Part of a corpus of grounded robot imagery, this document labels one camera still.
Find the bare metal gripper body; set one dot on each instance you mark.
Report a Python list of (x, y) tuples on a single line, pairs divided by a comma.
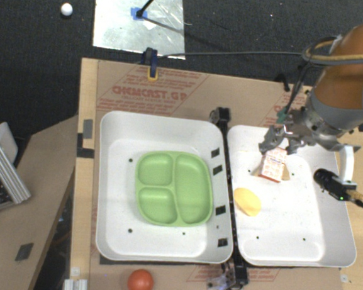
[(309, 128)]

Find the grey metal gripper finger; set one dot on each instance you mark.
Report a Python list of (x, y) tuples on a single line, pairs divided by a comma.
[(293, 146), (268, 139)]

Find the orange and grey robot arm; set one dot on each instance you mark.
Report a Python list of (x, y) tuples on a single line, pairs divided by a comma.
[(345, 73)]

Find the orange and white carton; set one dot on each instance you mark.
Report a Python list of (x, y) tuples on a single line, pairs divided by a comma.
[(273, 165)]

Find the thin black rod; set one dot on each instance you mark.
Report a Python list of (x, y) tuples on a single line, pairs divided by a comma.
[(230, 189)]

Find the yellow round biscuit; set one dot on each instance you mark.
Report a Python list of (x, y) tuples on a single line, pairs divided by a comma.
[(247, 202)]

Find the white plastic tray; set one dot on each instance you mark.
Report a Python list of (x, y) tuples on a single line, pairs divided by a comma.
[(287, 232), (118, 183)]

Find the brown cardboard board red print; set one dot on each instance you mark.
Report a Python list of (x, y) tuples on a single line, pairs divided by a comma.
[(186, 91)]

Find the green divided plate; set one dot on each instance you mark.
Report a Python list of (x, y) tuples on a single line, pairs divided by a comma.
[(174, 188)]

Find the orange ball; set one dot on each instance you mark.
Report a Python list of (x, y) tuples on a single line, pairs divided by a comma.
[(139, 283)]

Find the white ball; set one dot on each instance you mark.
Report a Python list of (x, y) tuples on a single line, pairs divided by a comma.
[(66, 9)]

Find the black cylinder on white bracket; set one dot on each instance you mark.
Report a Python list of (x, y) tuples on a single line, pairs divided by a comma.
[(333, 183)]

